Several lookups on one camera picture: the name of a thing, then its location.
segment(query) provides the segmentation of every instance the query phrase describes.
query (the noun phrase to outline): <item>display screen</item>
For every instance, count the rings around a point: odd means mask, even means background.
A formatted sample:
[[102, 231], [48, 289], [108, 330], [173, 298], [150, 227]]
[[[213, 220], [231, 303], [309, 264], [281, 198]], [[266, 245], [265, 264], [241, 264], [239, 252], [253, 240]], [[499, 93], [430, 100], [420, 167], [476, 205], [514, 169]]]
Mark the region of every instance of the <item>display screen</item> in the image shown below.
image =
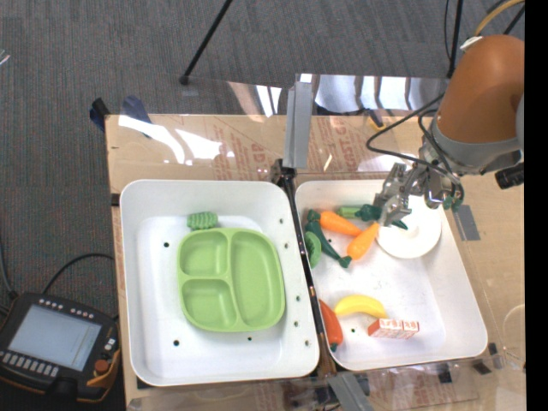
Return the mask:
[[9, 350], [81, 372], [101, 325], [32, 305]]

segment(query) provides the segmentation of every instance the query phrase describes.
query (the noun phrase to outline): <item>green toy plate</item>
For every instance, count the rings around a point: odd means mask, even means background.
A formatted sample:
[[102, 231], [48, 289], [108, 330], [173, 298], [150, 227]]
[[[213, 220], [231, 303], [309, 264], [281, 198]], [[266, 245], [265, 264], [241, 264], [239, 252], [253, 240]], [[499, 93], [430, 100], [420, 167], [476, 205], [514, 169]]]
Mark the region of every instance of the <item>green toy plate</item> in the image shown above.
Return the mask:
[[257, 331], [285, 310], [280, 260], [268, 237], [251, 229], [215, 228], [186, 235], [178, 250], [182, 311], [208, 331]]

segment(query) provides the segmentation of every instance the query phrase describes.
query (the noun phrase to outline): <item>yellow banana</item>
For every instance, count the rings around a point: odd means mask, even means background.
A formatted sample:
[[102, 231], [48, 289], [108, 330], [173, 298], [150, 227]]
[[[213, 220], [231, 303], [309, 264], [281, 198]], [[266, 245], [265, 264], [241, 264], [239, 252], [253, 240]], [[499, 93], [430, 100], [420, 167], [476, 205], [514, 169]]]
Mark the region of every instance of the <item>yellow banana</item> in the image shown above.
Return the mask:
[[333, 312], [336, 315], [348, 315], [350, 313], [367, 313], [378, 319], [386, 319], [386, 311], [383, 304], [368, 295], [354, 294], [343, 297], [335, 305]]

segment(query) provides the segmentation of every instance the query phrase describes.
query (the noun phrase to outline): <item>white plate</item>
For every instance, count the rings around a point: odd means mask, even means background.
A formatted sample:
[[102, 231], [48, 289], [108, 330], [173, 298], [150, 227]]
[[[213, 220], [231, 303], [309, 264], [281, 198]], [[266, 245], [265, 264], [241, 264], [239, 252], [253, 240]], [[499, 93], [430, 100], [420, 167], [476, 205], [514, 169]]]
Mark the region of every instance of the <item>white plate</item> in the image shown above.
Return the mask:
[[411, 214], [403, 218], [408, 229], [393, 225], [381, 227], [378, 244], [388, 254], [400, 259], [413, 259], [433, 249], [442, 233], [442, 220], [438, 211], [429, 209], [420, 196], [409, 197]]
[[[289, 200], [269, 182], [139, 180], [120, 198], [129, 353], [155, 386], [296, 378], [318, 364], [319, 344]], [[255, 229], [274, 243], [286, 308], [254, 332], [201, 330], [179, 301], [176, 252], [187, 215], [213, 211], [219, 227]]]
[[[304, 182], [295, 196], [301, 224], [304, 227], [311, 208], [371, 204], [382, 185], [381, 180]], [[374, 242], [347, 269], [326, 254], [312, 269], [318, 297], [330, 307], [346, 295], [370, 295], [383, 303], [389, 317], [420, 324], [420, 331], [408, 340], [374, 338], [367, 334], [373, 317], [364, 313], [340, 317], [344, 340], [331, 352], [340, 366], [364, 371], [468, 358], [484, 351], [487, 331], [447, 217], [442, 208], [430, 211], [441, 221], [441, 235], [420, 257], [397, 258]], [[331, 245], [344, 253], [349, 236], [327, 235]]]

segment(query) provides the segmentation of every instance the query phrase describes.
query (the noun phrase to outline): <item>small box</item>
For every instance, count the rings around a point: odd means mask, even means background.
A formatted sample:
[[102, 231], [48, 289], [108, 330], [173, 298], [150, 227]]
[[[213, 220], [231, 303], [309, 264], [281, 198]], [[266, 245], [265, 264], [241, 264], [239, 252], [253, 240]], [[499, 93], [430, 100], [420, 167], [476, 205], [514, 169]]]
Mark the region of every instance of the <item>small box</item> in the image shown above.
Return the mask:
[[407, 319], [377, 319], [367, 328], [367, 334], [376, 338], [409, 339], [419, 331], [419, 322]]

